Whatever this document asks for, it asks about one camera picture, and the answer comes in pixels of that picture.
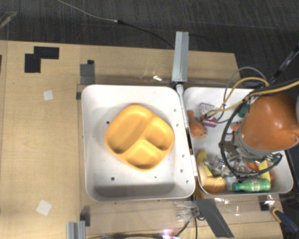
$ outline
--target wooden tabletop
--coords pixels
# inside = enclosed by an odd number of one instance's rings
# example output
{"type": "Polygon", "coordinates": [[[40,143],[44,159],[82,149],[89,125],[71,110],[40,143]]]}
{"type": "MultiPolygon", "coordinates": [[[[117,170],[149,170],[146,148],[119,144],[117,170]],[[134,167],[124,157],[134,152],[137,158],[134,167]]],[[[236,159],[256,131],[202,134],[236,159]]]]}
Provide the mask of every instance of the wooden tabletop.
{"type": "MultiPolygon", "coordinates": [[[[157,77],[170,78],[173,54],[172,50],[0,41],[0,239],[62,239],[66,223],[79,219],[80,64],[95,61],[97,83],[153,82],[157,77]],[[41,73],[25,73],[24,55],[32,54],[34,46],[59,47],[59,59],[42,59],[41,73]],[[44,92],[49,90],[53,99],[45,101],[44,92]],[[41,200],[51,204],[47,216],[36,211],[41,200]]],[[[225,82],[236,69],[234,54],[189,52],[189,79],[225,82]]],[[[102,205],[96,213],[106,215],[104,208],[110,205],[102,205]]],[[[249,215],[255,217],[228,222],[236,238],[255,238],[251,232],[257,238],[282,237],[279,224],[268,212],[261,213],[257,203],[249,215]]],[[[232,216],[224,214],[226,221],[232,216]]],[[[116,221],[118,229],[128,228],[124,220],[116,221]]],[[[206,222],[199,226],[201,238],[214,238],[206,222]]],[[[193,235],[189,228],[183,238],[193,235]]]]}

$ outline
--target green plastic bottle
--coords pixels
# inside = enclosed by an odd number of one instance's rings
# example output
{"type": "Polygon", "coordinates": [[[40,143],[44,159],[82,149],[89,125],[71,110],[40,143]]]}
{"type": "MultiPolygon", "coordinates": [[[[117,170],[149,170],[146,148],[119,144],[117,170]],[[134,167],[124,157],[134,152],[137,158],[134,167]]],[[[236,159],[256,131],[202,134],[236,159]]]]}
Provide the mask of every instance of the green plastic bottle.
{"type": "Polygon", "coordinates": [[[271,187],[270,181],[267,179],[248,179],[241,183],[234,182],[232,184],[233,191],[243,190],[245,192],[269,191],[271,187]]]}

